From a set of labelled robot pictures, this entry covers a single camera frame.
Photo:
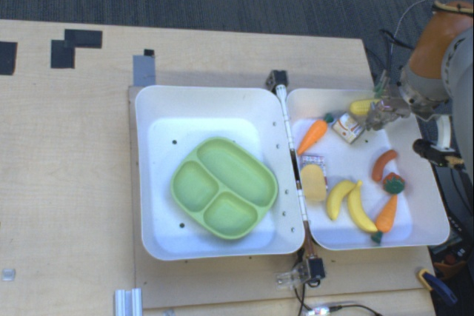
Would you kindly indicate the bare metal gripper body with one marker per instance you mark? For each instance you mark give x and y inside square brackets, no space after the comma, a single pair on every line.
[398,106]

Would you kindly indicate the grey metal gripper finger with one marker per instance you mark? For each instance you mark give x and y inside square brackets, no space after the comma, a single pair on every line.
[389,120]
[372,118]

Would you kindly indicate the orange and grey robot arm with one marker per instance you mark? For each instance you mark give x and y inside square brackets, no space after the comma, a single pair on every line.
[433,44]

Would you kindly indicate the yellow corn cob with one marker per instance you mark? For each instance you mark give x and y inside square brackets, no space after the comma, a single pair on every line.
[362,107]

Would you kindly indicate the white and orange carton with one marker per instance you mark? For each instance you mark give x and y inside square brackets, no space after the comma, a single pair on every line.
[346,128]

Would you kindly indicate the white plastic tray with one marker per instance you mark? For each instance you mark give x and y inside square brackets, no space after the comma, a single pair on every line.
[355,159]
[163,233]

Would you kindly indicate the orange sausage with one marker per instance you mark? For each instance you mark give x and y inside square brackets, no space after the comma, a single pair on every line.
[383,164]

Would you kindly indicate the orange carrot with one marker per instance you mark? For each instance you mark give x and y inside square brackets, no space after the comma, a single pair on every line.
[313,134]
[387,215]

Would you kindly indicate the red strawberry with green leaves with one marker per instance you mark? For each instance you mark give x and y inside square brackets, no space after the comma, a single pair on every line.
[393,183]

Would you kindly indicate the white and red packet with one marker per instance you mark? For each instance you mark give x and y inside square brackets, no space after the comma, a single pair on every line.
[313,160]

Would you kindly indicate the thin black and white rod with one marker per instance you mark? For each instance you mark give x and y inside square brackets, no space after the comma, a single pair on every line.
[287,122]

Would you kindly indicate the yellow bread slice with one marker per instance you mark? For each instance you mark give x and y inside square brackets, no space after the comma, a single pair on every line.
[313,183]

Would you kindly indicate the yellow banana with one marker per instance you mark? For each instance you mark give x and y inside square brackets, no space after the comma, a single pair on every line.
[337,199]
[358,210]

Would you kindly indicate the green divided plate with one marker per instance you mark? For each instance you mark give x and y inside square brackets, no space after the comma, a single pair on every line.
[229,174]

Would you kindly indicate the black cylinder on white bracket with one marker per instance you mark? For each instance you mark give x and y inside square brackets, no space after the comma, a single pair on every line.
[431,151]

